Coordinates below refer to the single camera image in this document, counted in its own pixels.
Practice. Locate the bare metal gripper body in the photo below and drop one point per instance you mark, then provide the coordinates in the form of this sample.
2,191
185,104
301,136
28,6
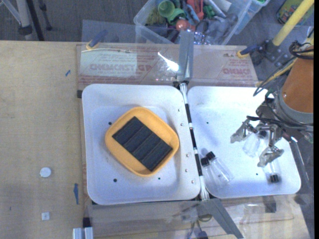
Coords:
272,127

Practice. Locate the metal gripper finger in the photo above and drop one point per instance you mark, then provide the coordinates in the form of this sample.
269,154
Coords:
239,133
270,155

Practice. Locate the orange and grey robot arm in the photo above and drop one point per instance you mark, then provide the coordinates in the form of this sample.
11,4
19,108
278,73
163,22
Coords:
299,91

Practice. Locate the clear bottle with black cap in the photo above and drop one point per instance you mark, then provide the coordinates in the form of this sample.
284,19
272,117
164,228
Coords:
253,144
211,177
273,175
220,168

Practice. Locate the white plastic tray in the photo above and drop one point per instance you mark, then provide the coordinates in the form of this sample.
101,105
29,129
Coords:
224,108
99,188

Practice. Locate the thin black and white rod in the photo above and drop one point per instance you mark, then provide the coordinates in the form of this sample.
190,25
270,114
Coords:
191,131

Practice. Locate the yellow plate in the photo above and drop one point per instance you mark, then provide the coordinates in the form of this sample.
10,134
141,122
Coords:
152,116

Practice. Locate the black ribbed rectangular block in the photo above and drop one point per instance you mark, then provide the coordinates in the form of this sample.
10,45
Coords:
142,143

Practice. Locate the brown cardboard board red print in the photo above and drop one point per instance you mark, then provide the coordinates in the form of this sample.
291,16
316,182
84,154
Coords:
119,66

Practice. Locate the white round disc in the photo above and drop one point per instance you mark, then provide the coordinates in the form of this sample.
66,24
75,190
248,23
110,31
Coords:
45,172

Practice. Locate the small white square piece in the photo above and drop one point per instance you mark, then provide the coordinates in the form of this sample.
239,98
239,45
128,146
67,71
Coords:
45,216

